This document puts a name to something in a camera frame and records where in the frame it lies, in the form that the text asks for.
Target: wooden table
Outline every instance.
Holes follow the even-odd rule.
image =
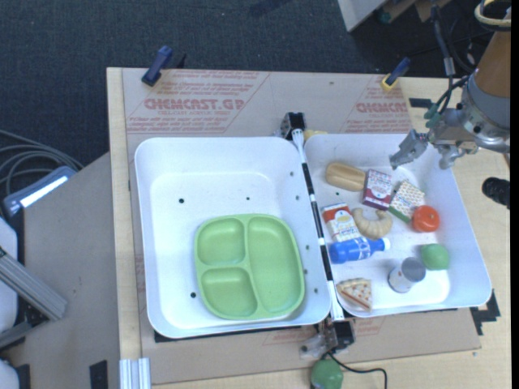
[[[107,71],[109,97],[110,158],[113,178],[115,251],[118,284],[119,343],[122,359],[142,357],[139,336],[139,313],[135,282],[131,198],[128,190],[128,159],[122,91],[122,69]],[[436,100],[446,88],[444,79],[401,78],[401,89],[410,97]],[[459,99],[453,95],[453,103]],[[425,131],[423,110],[409,107],[411,120],[418,131]],[[389,387],[512,387],[511,308],[510,308],[510,213],[481,192],[487,177],[509,179],[505,158],[497,153],[480,151],[457,160],[455,173],[466,211],[485,258],[500,317],[496,323],[485,323],[482,348],[477,352],[405,357],[387,361],[358,363],[358,369],[382,367],[388,372]],[[380,374],[345,372],[345,387],[383,387]],[[242,388],[290,387],[308,388],[308,369],[165,384],[166,388]]]

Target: tomato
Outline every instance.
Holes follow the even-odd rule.
[[[418,206],[413,213],[413,228],[419,232],[434,232],[440,226],[440,215],[431,206]]]

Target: green ball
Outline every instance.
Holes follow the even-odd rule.
[[[437,271],[448,268],[450,257],[444,246],[431,243],[422,246],[422,261],[427,269]]]
[[[319,360],[311,368],[311,384],[316,389],[340,389],[342,386],[341,367],[333,360]]]

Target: green plate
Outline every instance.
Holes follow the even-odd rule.
[[[289,226],[270,215],[223,216],[195,235],[195,267],[204,304],[233,320],[281,317],[294,311],[305,287]]]

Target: water bottle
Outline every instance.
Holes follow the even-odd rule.
[[[334,242],[328,252],[332,263],[358,261],[371,257],[376,251],[388,250],[389,240],[386,237],[372,241],[366,237],[356,237],[348,241]]]

